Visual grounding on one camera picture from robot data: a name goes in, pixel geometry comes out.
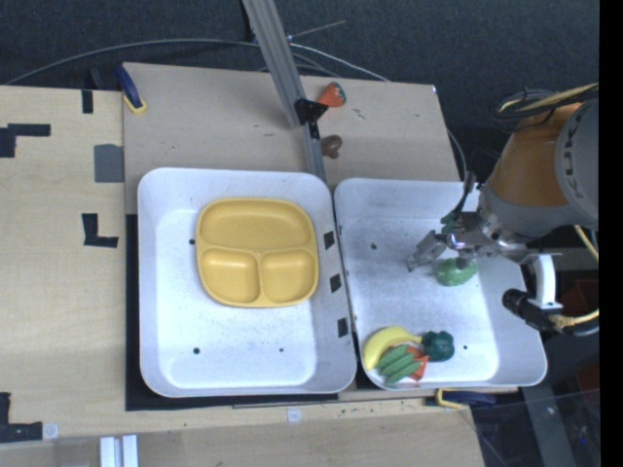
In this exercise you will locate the brown toy mushroom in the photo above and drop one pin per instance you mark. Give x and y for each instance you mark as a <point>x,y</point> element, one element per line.
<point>332,146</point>

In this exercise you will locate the pale wood board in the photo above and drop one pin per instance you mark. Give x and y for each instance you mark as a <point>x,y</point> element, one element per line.
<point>219,119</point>

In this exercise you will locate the green pea pods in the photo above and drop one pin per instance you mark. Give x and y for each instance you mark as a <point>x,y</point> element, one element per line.
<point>398,363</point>

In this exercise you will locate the dark green broccoli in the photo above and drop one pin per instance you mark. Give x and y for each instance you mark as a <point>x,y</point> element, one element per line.
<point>439,346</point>

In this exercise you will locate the orange carrot piece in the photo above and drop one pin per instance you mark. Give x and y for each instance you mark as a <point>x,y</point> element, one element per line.
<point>421,360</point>

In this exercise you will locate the white plastic tray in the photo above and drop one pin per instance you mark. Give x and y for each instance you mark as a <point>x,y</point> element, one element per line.
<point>233,348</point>
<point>404,299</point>

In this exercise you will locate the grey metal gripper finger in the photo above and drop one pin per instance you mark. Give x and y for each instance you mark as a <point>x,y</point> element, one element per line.
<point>465,257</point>
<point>426,251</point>

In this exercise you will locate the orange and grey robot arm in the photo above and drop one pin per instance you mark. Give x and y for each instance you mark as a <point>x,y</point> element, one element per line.
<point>530,173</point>

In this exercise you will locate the light green toy vegetable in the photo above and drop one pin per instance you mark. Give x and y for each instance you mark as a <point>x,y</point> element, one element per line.
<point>452,274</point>

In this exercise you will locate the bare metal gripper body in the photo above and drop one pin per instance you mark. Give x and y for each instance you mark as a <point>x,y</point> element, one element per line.
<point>487,239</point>

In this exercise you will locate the orange strawberry with green top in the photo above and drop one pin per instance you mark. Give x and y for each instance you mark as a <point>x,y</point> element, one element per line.
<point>332,94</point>

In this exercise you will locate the yellow banana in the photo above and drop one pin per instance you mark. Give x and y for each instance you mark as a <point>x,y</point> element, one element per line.
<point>377,341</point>

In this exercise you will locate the black cylinder on white bracket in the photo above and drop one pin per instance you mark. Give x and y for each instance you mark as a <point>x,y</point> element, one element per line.
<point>530,304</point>

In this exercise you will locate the yellow divided plate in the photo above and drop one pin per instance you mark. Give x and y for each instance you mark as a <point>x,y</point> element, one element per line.
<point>255,251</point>

